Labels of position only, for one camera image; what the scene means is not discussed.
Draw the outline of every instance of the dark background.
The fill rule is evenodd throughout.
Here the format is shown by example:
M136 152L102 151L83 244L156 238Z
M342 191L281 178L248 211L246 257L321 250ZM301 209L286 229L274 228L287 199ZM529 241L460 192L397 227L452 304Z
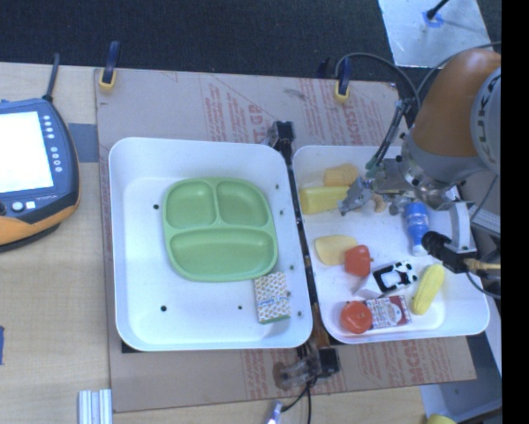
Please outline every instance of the dark background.
M501 41L502 0L477 3ZM352 52L393 63L378 0L0 0L2 62L102 66L111 41L125 68L312 78ZM404 69L416 85L427 72ZM361 58L351 78L397 75Z

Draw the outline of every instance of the toy food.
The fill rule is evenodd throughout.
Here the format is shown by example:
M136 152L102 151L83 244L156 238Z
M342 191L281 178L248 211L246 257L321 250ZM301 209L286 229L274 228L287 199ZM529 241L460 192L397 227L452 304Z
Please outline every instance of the toy food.
M360 301L349 301L343 306L339 321L341 326L357 335L372 327L372 312Z
M359 176L359 170L350 163L327 168L323 172L323 185L325 186L349 186Z
M315 251L319 260L325 265L344 264L344 253L353 246L358 245L351 236L323 236L315 239Z
M299 206L304 214L317 214L338 208L346 198L347 185L307 187L299 190Z
M412 312L424 314L427 312L444 281L444 267L441 264L433 264L425 270L419 281L417 291L412 299Z
M344 270L352 275L368 276L371 261L366 245L356 245L344 252Z

